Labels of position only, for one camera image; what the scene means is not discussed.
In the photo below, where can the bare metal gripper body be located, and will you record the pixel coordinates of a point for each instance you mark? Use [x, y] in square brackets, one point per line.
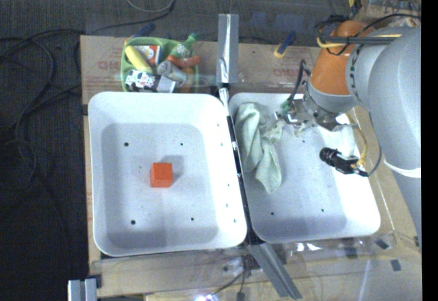
[304, 115]

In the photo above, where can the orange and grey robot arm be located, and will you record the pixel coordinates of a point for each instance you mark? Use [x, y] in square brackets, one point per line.
[383, 80]

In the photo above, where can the pale green cloth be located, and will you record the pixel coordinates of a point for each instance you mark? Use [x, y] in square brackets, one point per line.
[255, 145]

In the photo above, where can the thin black and white rod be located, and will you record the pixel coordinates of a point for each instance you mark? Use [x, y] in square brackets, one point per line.
[235, 142]

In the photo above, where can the white plastic tray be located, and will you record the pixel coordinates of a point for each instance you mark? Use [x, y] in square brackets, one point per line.
[308, 197]
[164, 217]

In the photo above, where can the orange carrot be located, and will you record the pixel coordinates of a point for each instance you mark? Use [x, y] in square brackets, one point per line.
[186, 61]

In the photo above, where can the green bottle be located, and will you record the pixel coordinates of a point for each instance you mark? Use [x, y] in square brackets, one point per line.
[183, 48]

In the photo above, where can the silver can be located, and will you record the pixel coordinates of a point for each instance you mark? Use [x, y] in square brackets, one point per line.
[171, 72]

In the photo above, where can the orange cube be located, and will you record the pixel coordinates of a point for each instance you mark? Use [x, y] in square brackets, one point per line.
[161, 175]

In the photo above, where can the white and orange carton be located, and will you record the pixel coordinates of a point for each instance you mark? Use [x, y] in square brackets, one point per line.
[152, 53]

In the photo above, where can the white and black carton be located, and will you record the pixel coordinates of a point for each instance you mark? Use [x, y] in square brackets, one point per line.
[142, 80]

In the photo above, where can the green divided plate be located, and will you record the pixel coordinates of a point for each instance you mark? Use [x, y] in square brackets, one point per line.
[127, 70]

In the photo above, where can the brown cardboard board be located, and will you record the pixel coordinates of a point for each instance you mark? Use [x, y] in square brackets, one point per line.
[102, 80]

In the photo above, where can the black cylinder on white bracket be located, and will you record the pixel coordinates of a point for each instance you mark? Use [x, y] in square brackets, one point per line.
[337, 158]

